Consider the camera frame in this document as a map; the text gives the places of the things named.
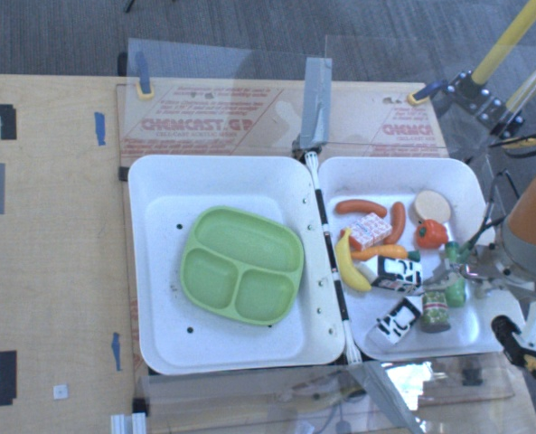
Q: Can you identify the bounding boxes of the tan round biscuit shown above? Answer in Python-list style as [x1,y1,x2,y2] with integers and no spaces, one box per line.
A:
[412,189,453,225]

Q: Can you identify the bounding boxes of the black cylinder on white bracket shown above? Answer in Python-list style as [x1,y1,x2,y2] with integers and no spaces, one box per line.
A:
[490,299,536,382]

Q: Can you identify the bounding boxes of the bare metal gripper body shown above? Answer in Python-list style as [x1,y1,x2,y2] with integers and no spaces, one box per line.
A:
[466,243,536,300]

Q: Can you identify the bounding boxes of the green patterned small can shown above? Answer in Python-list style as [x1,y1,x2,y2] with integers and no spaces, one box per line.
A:
[419,289,452,335]

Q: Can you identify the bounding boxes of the green bottle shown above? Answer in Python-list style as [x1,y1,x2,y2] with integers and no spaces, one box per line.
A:
[443,241,468,309]

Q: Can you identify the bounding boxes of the brown cardboard board, red print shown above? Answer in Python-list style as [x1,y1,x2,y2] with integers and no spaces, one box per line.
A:
[115,77,518,402]

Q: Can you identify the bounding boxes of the orange toy pepper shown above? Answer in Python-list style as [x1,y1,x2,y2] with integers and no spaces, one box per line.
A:
[414,218,450,250]

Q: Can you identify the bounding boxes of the black and white cow-print carton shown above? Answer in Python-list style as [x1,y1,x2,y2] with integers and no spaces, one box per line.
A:
[365,295,425,347]
[356,255,424,295]

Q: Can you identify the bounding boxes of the yellow banana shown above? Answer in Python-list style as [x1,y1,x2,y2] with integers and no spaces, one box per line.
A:
[334,226,373,294]

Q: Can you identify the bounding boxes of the orange toy carrot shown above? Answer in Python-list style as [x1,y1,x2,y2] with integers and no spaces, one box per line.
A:
[349,243,422,263]

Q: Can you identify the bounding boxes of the red toy sausage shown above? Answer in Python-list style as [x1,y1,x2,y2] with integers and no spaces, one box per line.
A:
[382,201,408,246]
[334,199,389,219]

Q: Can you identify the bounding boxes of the red and white carton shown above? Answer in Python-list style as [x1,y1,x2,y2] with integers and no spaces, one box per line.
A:
[339,212,394,252]

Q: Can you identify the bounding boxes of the green divided plate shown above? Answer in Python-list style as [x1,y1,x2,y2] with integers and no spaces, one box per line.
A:
[179,204,306,327]

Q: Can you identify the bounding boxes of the white plastic tray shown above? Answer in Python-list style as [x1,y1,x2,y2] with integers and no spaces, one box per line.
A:
[127,154,347,376]
[316,156,529,363]

